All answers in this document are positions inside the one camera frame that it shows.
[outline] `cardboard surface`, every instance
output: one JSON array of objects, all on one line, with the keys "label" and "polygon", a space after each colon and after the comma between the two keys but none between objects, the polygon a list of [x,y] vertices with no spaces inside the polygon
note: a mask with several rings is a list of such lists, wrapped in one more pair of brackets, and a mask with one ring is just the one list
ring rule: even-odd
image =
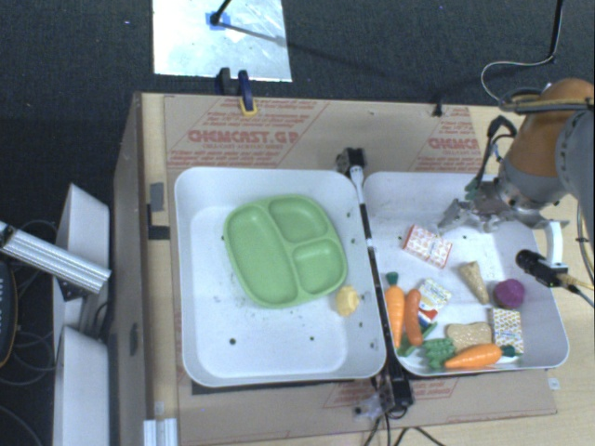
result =
[{"label": "cardboard surface", "polygon": [[[301,122],[298,120],[292,125],[277,127],[274,125],[280,123],[271,121],[269,127],[252,126],[251,129],[240,130],[235,125],[238,120],[235,110],[237,106],[234,106],[237,103],[236,98],[140,95],[139,101],[141,100],[143,113],[147,112],[142,121],[144,149],[151,153],[151,158],[144,154],[143,162],[147,174],[140,183],[145,183],[146,186],[152,183],[163,184],[169,199],[165,201],[165,210],[152,213],[152,222],[156,224],[155,220],[158,220],[158,224],[169,227],[171,233],[175,233],[176,221],[173,217],[169,219],[173,211],[171,210],[172,182],[186,166],[237,164],[236,166],[331,169],[335,157],[343,149],[363,147],[369,163],[366,173],[377,170],[418,169],[472,173],[479,165],[485,128],[497,115],[497,111],[493,109],[445,107],[446,115],[441,120],[431,117],[433,107],[430,105],[313,101],[308,102],[311,109],[301,110],[304,112]],[[299,101],[285,102],[296,106],[296,102]],[[229,107],[222,111],[221,108],[224,105]],[[257,130],[266,133],[267,143],[275,137],[281,139],[273,144],[277,146],[274,152],[266,154],[268,148],[264,139],[257,142],[191,140],[189,134],[192,130],[206,130],[201,126],[201,121],[207,120],[207,115],[213,108],[217,109],[215,112],[223,114],[218,115],[218,118],[228,120],[229,116],[230,122],[224,122],[217,128],[210,127],[208,130],[230,131],[230,133],[238,130],[240,132]],[[265,116],[266,112],[263,111],[260,114]],[[449,121],[453,118],[455,122],[451,124]],[[472,130],[473,125],[478,134],[481,134],[479,139],[469,131]],[[284,131],[286,141],[282,136],[275,136],[280,131]],[[291,132],[296,132],[297,136],[290,136]],[[233,151],[231,147],[217,146],[219,143],[234,144]],[[239,159],[233,159],[236,155],[244,157],[242,164],[239,164]],[[430,157],[431,165],[418,164],[420,156]],[[491,162],[489,167],[494,170],[494,163]],[[566,207],[566,210],[572,213],[572,203]],[[150,264],[147,285],[150,295],[145,299],[145,304],[154,316],[151,324],[152,344],[147,359],[151,364],[151,366],[147,365],[147,371],[151,372],[149,374],[151,381],[147,382],[145,392],[149,399],[147,400],[149,417],[150,415],[156,418],[177,417],[180,444],[188,446],[249,441],[272,445],[277,444],[275,439],[288,438],[294,438],[286,443],[292,446],[362,443],[364,436],[360,433],[331,437],[322,435],[369,430],[371,424],[367,421],[354,421],[352,413],[353,405],[367,398],[372,392],[366,381],[243,391],[221,390],[217,393],[193,387],[181,367],[179,358],[179,285],[176,272],[172,270],[172,263],[167,258],[171,252],[171,259],[174,261],[177,259],[175,244],[167,240],[151,240],[146,244],[148,244],[145,246],[146,258],[143,259],[143,263]],[[562,314],[568,315],[568,309],[570,309],[570,314],[574,315],[574,309],[583,308],[582,305],[576,305],[579,304],[580,299],[577,301],[569,299],[566,293],[556,293],[556,296],[562,301],[563,306],[568,306]],[[571,317],[571,327],[574,327],[577,332],[572,335],[571,345],[573,341],[577,341],[584,348],[588,345],[592,348],[592,333],[589,331],[587,335],[580,333],[580,322],[583,317]],[[178,353],[176,362],[173,361],[172,356],[174,346]],[[592,385],[592,382],[588,381],[584,369],[573,366],[576,362],[580,365],[581,362],[586,361],[581,360],[585,355],[584,349],[577,353],[573,352],[571,347],[568,361],[570,365],[565,364],[556,370],[567,382],[566,390],[562,395],[558,393],[557,398],[570,413],[565,413],[561,419],[558,419],[560,415],[550,417],[553,419],[545,423],[536,418],[515,420],[520,422],[518,426],[523,431],[530,432],[529,434],[536,438],[548,439],[546,425],[555,424],[558,425],[557,431],[560,434],[558,438],[566,434],[562,425],[573,428],[573,431],[568,433],[569,438],[585,438],[584,435],[589,434],[589,431],[591,435],[593,434],[590,423],[581,420],[580,415],[572,414],[577,409],[584,411],[593,407],[593,388],[585,388],[586,385]],[[133,371],[124,372],[122,368],[120,371],[120,384],[126,379],[131,379],[131,375],[135,374]],[[572,387],[576,385],[574,378],[581,379],[583,383],[580,387]],[[545,371],[537,370],[510,374],[485,374],[459,379],[416,381],[413,384],[416,404],[410,408],[403,420],[394,422],[392,426],[482,421],[473,428],[449,426],[436,427],[433,430],[442,432],[441,439],[449,444],[482,442],[486,437],[481,436],[480,433],[485,432],[489,432],[490,438],[499,438],[498,443],[506,439],[508,444],[517,444],[524,434],[502,433],[502,427],[505,426],[500,426],[500,422],[483,420],[555,413],[556,405],[548,380],[549,376]],[[141,393],[137,392],[133,395],[129,390],[130,386],[121,388],[121,395],[132,398]],[[138,398],[137,413],[142,413],[140,396]],[[121,399],[120,401],[131,404],[130,400]],[[120,415],[120,424],[121,428],[128,430],[136,430],[137,426],[140,429],[140,424],[136,425],[136,420],[129,413]],[[469,438],[469,441],[475,442],[465,442],[466,439],[461,442],[462,438]]]}]

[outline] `green divided plate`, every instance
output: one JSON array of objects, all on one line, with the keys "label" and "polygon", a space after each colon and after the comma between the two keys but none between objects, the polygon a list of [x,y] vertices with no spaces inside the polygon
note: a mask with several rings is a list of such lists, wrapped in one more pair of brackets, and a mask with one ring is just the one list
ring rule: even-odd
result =
[{"label": "green divided plate", "polygon": [[347,259],[323,208],[301,195],[243,204],[223,227],[240,284],[267,308],[287,308],[327,295],[347,276]]}]

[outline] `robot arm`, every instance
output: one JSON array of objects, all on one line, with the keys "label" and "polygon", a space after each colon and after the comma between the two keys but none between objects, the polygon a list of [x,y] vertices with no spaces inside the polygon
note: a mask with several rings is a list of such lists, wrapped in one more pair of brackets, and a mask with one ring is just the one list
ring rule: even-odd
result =
[{"label": "robot arm", "polygon": [[[539,211],[571,193],[587,219],[593,246],[593,92],[591,83],[565,79],[530,102],[504,101],[502,109],[528,115],[498,177],[484,182],[481,170],[467,187],[467,200],[454,200],[445,212],[440,230],[472,220],[492,231],[511,219],[545,228],[549,221]],[[488,134],[484,162],[493,149],[493,135]]]}]

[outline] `black cable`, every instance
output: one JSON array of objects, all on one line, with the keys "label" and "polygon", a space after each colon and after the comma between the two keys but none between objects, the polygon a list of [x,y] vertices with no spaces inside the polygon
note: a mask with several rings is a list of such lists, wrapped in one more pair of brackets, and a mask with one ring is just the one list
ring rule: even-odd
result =
[{"label": "black cable", "polygon": [[33,438],[33,440],[35,441],[35,444],[37,444],[37,446],[44,446],[44,443],[41,442],[41,440],[39,439],[37,434],[33,431],[33,429],[29,425],[27,425],[27,423],[25,423],[19,416],[17,416],[15,413],[10,411],[7,407],[2,406],[2,405],[0,405],[0,412],[4,413],[9,418],[16,421],[19,426],[21,426],[25,431],[27,431],[27,433],[29,433],[29,435]]},{"label": "black cable", "polygon": [[17,332],[17,334],[25,335],[25,336],[28,335],[29,337],[34,337],[36,340],[35,340],[35,342],[29,342],[27,344],[15,344],[15,346],[14,346],[15,348],[28,348],[28,347],[32,347],[33,345],[37,345],[37,344],[41,343],[46,348],[46,352],[47,352],[47,365],[45,367],[31,365],[29,362],[24,361],[17,354],[16,351],[12,352],[12,354],[10,356],[10,360],[14,360],[17,363],[19,363],[20,365],[28,368],[29,370],[38,372],[39,374],[34,376],[33,378],[30,378],[28,380],[22,380],[22,381],[8,380],[6,378],[0,377],[0,383],[4,384],[4,385],[8,385],[10,387],[27,387],[29,385],[33,385],[34,383],[37,383],[39,380],[44,378],[48,372],[52,372],[55,370],[54,349],[49,345],[49,343],[45,339],[45,337],[48,337],[49,334],[46,334],[45,337],[42,337],[41,335],[38,335],[38,334],[34,334],[33,332]]},{"label": "black cable", "polygon": [[[498,136],[496,138],[496,134],[498,132],[498,130],[500,130],[501,127],[506,127],[509,132],[504,136]],[[470,196],[471,198],[474,197],[475,195],[475,191],[479,189],[480,185],[482,184],[482,180],[483,180],[483,174],[485,173],[485,167],[487,166],[487,162],[490,159],[490,156],[492,155],[494,148],[495,148],[495,142],[496,140],[498,140],[499,138],[502,137],[511,137],[511,138],[515,138],[517,135],[517,128],[516,126],[509,121],[506,117],[499,115],[497,116],[488,126],[487,129],[487,144],[485,146],[485,151],[483,152],[483,159],[482,159],[482,164],[480,165],[480,169],[477,172],[477,175],[473,178],[473,180],[467,185],[467,187],[465,187],[465,190],[470,192]]]},{"label": "black cable", "polygon": [[19,286],[17,286],[17,290],[19,292],[19,299],[21,299],[25,295],[25,293],[27,292],[27,290],[32,286],[32,284],[35,282],[35,280],[39,277],[40,274],[42,274],[42,271],[40,271],[39,269],[37,269],[31,275],[31,277],[27,278],[27,280],[21,282],[19,284]]},{"label": "black cable", "polygon": [[499,136],[496,136],[494,140],[492,140],[492,145],[496,144],[502,138],[514,138],[514,136],[511,134],[500,134]]},{"label": "black cable", "polygon": [[35,337],[35,340],[32,342],[26,342],[26,343],[15,343],[14,347],[19,347],[19,348],[27,348],[27,347],[32,347],[32,346],[36,346],[37,344],[39,344],[40,342],[44,342],[46,340],[49,339],[49,337],[51,337],[54,334],[53,331],[48,332],[45,335],[37,335],[34,334],[33,332],[24,332],[24,331],[17,331],[17,335],[25,335],[25,336],[29,336],[29,337]]},{"label": "black cable", "polygon": [[533,63],[523,63],[519,61],[494,61],[489,64],[486,64],[480,75],[480,81],[482,82],[483,89],[485,92],[496,101],[500,101],[500,98],[494,94],[490,89],[487,87],[487,83],[485,82],[485,73],[489,68],[492,66],[523,66],[523,67],[536,67],[536,66],[543,66],[555,60],[556,52],[558,51],[558,43],[560,42],[560,29],[562,28],[562,10],[563,10],[563,3],[564,0],[557,0],[556,2],[556,10],[554,12],[554,24],[552,30],[551,41],[549,45],[549,54],[545,59],[541,61],[533,62]]},{"label": "black cable", "polygon": [[585,299],[588,302],[588,304],[592,308],[595,308],[595,304],[593,304],[593,301],[590,300],[585,294],[583,294],[574,284],[568,284],[568,287],[566,287],[566,289],[568,289],[573,294],[580,295],[583,299]]},{"label": "black cable", "polygon": [[542,89],[539,87],[521,86],[511,89],[502,95],[500,98],[500,104],[507,104],[514,102],[515,98],[529,98],[530,100],[536,100],[541,93]]},{"label": "black cable", "polygon": [[52,231],[54,232],[54,236],[56,236],[58,234],[58,229],[56,228],[56,224],[53,221],[46,221],[44,219],[32,219],[31,221],[28,221],[27,223],[22,225],[19,228],[19,230],[25,231],[27,228],[29,228],[32,225],[44,225],[46,227],[50,227],[52,229]]},{"label": "black cable", "polygon": [[370,444],[372,443],[372,439],[374,439],[374,436],[378,431],[378,427],[380,426],[380,421],[382,421],[382,416],[379,416],[377,420],[374,422],[374,426],[372,426],[372,429],[370,430],[370,434],[368,436],[368,439],[365,441],[364,446],[370,446]]},{"label": "black cable", "polygon": [[390,446],[390,421],[387,413],[384,413],[384,421],[387,422],[387,446]]},{"label": "black cable", "polygon": [[595,284],[595,276],[593,275],[593,266],[588,259],[587,248],[585,247],[585,243],[588,243],[588,239],[585,238],[585,229],[583,227],[583,210],[580,207],[580,204],[576,207],[576,234],[578,238],[576,241],[578,242],[578,248],[580,250],[580,256],[583,259],[583,264],[585,265],[585,270],[587,271],[588,277],[591,279],[591,284]]},{"label": "black cable", "polygon": [[417,430],[417,431],[419,431],[422,435],[424,435],[426,438],[428,438],[431,442],[433,442],[434,444],[436,444],[436,446],[446,446],[443,442],[439,442],[430,433],[428,433],[427,431],[421,429],[420,427],[416,427],[414,429]]},{"label": "black cable", "polygon": [[391,420],[400,420],[407,414],[407,407],[405,406],[401,414],[395,416],[394,412],[389,412],[389,418]]},{"label": "black cable", "polygon": [[95,328],[97,327],[97,322],[99,320],[99,314],[103,309],[108,307],[108,302],[109,301],[105,301],[104,303],[102,303],[95,311],[95,315],[93,316],[93,323],[91,324],[91,332],[95,332]]},{"label": "black cable", "polygon": [[404,436],[407,434],[407,431],[409,431],[409,428],[403,428],[403,430],[401,431],[401,434],[399,435],[399,438],[397,438],[397,440],[395,441],[395,443],[392,446],[399,446],[399,444],[401,444],[401,441],[403,440]]}]

